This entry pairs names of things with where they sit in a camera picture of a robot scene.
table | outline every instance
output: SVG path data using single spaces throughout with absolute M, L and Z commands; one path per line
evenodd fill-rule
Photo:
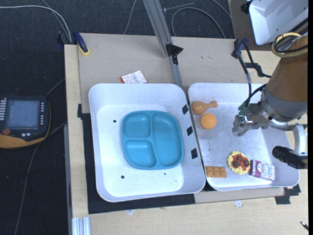
M 82 34 L 91 53 L 103 59 L 83 59 L 76 45 L 65 45 L 67 87 L 68 145 L 67 168 L 71 218 L 90 218 L 91 234 L 307 234 L 300 221 L 308 224 L 308 171 L 300 171 L 299 196 L 291 204 L 277 205 L 274 196 L 284 195 L 283 188 L 237 191 L 201 191 L 193 205 L 88 213 L 82 121 L 78 104 L 88 112 L 88 87 L 98 82 L 118 83 L 122 75 L 142 70 L 150 83 L 172 83 L 167 60 L 161 55 L 155 36 Z M 195 82 L 245 83 L 239 61 L 231 57 L 232 39 L 173 37 L 184 48 L 179 54 L 179 70 L 186 91 Z M 252 51 L 254 62 L 271 74 L 279 58 L 269 51 Z M 248 62 L 247 54 L 243 57 Z M 90 72 L 82 76 L 82 62 L 90 62 Z M 92 69 L 104 75 L 94 75 Z M 266 83 L 250 70 L 253 83 Z M 307 123 L 307 117 L 301 121 Z M 288 136 L 291 147 L 293 140 Z

dark carpet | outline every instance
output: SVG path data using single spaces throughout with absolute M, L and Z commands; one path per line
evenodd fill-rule
M 70 33 L 104 34 L 123 34 L 134 2 L 44 1 L 63 16 Z M 227 0 L 214 1 L 229 12 Z M 184 5 L 205 11 L 215 22 L 199 11 L 181 10 L 174 20 L 177 36 L 223 38 L 224 34 L 226 38 L 234 38 L 231 19 L 212 0 L 160 0 L 160 3 L 166 8 L 165 18 L 172 36 L 172 17 Z M 0 7 L 20 5 L 45 6 L 40 0 L 0 0 Z M 46 95 L 64 79 L 64 53 L 57 42 L 59 34 L 65 43 L 70 43 L 47 9 L 0 9 L 0 95 Z M 154 35 L 141 0 L 134 8 L 126 34 Z M 51 129 L 55 129 L 67 120 L 65 83 L 51 92 L 48 101 Z M 36 146 L 0 149 L 0 235 L 12 235 L 15 230 L 19 235 L 68 234 L 63 129 L 35 149 Z

purple box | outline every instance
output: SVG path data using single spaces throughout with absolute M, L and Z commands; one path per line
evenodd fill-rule
M 251 168 L 249 175 L 256 178 L 265 180 L 275 180 L 275 166 L 267 163 L 263 163 L 258 160 L 251 160 Z

blue plate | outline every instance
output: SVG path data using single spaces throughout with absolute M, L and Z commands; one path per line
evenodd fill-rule
M 122 121 L 126 160 L 138 169 L 169 169 L 183 159 L 182 135 L 177 120 L 166 112 L 137 111 Z

white tray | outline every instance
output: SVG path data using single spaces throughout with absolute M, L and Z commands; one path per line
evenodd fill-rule
M 97 84 L 89 91 L 96 187 L 110 202 L 195 193 L 205 173 L 184 91 L 174 84 Z M 174 168 L 144 170 L 125 159 L 121 123 L 130 112 L 164 111 L 174 116 L 182 133 L 184 157 Z
M 308 18 L 309 0 L 253 0 L 249 13 L 255 42 L 263 45 Z
M 252 91 L 261 84 L 252 84 Z M 200 125 L 202 115 L 193 114 L 194 124 L 198 136 L 200 151 L 204 166 L 226 167 L 226 178 L 207 178 L 211 187 L 216 190 L 237 190 L 270 187 L 291 187 L 298 183 L 297 169 L 280 162 L 271 154 L 277 146 L 290 147 L 286 133 L 274 128 L 248 130 L 243 136 L 232 134 L 233 121 L 238 114 L 238 107 L 248 96 L 247 84 L 228 83 L 195 83 L 189 87 L 190 105 L 194 101 L 211 102 L 216 100 L 217 108 L 210 108 L 206 112 L 213 113 L 217 118 L 217 125 L 212 130 L 206 130 Z M 251 103 L 260 100 L 260 93 L 254 95 Z M 275 165 L 275 181 L 267 181 L 233 172 L 227 157 L 232 151 L 240 151 L 250 160 L 259 160 Z

